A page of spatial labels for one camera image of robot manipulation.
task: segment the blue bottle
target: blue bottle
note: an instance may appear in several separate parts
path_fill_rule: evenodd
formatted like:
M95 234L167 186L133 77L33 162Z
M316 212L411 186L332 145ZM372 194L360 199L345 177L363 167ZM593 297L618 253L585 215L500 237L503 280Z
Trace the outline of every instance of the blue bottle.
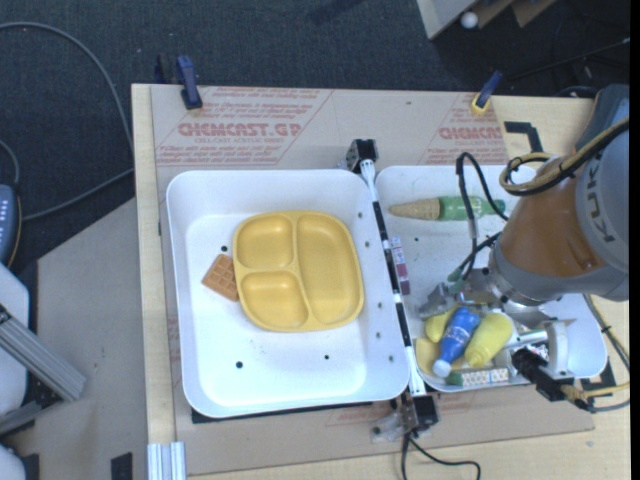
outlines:
M458 359L471 339L471 334L478 327L480 317L462 306L458 308L440 340L440 357L433 363L433 373L446 378L451 372L451 363Z

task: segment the white cap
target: white cap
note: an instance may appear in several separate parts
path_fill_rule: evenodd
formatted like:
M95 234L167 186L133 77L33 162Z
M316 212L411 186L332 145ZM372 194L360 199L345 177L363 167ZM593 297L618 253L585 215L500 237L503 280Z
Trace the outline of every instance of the white cap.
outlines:
M438 359L435 363L433 363L431 369L433 370L433 373L435 373L438 377L445 379L449 376L451 365L444 359Z

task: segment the yellow bottle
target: yellow bottle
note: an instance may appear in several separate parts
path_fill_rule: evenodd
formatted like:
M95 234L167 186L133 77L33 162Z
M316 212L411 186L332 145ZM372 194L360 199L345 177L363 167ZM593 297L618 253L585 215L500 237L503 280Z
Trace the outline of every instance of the yellow bottle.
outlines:
M491 361L513 334L513 321L504 313L489 313L471 336L464 358L472 368Z
M453 306L446 313L441 313L427 318L427 321L424 324L424 333L427 335L427 338L434 343L438 343L444 335L444 330L447 327L449 318L456 309L457 307Z

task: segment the wooden table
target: wooden table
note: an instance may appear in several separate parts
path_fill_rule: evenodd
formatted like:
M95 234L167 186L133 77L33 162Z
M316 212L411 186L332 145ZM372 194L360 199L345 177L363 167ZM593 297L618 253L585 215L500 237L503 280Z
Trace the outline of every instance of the wooden table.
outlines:
M385 93L375 92L375 96L384 98ZM177 438L169 368L163 259L158 235L159 205L154 159L151 86L134 85L132 100L148 442L169 444ZM591 100L577 99L495 96L492 102L500 123L504 121L535 123L545 150L557 153L570 150L571 144L579 136L592 108ZM510 155L522 153L527 149L521 138L513 138L510 135L505 137ZM628 347L628 302L611 303L601 299L597 302L608 323ZM619 382L624 382L627 378L626 371L612 348L609 347L609 349L616 378ZM600 403L604 405L622 401L627 395L628 392L622 392ZM444 460L476 460L482 466L483 478L563 480L566 478L615 480L631 478L629 408L596 414L594 421L595 430L589 432L441 448L434 454ZM472 468L444 467L426 461L414 452L409 454L407 464L410 478L473 478L475 474ZM219 480L400 478L400 455L374 455L201 475L197 478Z

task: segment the yellow divided plate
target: yellow divided plate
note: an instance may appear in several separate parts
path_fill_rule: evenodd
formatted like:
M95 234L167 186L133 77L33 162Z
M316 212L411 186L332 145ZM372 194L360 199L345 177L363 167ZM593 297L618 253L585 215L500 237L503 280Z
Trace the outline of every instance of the yellow divided plate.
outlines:
M351 234L327 213L271 212L243 221L233 237L233 261L242 307L265 329L331 329L362 310Z

